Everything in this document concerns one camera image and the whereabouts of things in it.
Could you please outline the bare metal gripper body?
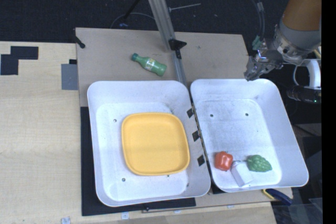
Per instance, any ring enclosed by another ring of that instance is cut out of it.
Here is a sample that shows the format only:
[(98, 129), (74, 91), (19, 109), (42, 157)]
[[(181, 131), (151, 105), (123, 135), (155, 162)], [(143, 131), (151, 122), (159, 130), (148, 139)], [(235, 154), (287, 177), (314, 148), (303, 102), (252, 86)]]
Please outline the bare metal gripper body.
[(301, 66), (315, 48), (316, 35), (312, 31), (294, 31), (286, 34), (277, 31), (273, 40), (260, 46), (255, 59), (259, 63), (270, 64), (271, 70), (280, 69), (285, 63)]

